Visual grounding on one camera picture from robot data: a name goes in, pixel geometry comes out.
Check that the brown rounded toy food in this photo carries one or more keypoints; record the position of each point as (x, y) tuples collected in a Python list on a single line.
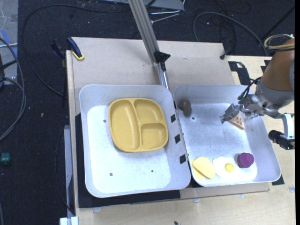
[(185, 107)]

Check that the white plastic tray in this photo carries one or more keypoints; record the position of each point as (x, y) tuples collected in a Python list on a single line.
[(131, 172), (211, 139)]

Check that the brown cardboard board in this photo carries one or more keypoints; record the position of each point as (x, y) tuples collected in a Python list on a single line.
[(122, 64)]

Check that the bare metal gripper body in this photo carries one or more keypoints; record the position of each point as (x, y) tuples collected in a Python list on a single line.
[(256, 107)]

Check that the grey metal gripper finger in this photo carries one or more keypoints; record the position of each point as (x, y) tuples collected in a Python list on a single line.
[(237, 110), (227, 114)]

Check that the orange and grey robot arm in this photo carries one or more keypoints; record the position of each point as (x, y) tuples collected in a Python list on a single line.
[(277, 71)]

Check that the black cylinder on white bracket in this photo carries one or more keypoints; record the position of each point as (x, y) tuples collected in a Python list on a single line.
[(281, 138)]

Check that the white and yellow fried egg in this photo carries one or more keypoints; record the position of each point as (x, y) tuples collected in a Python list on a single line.
[(222, 166)]

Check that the toy pizza slice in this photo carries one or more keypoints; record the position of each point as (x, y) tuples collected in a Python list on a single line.
[(239, 123)]

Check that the yellow divided plate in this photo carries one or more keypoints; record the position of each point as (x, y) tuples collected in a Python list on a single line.
[(131, 125)]

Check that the yellow round cheese slice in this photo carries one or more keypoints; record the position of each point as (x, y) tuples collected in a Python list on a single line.
[(196, 173), (206, 167)]

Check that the purple toy cupcake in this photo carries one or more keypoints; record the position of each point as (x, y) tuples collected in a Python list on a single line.
[(245, 160)]

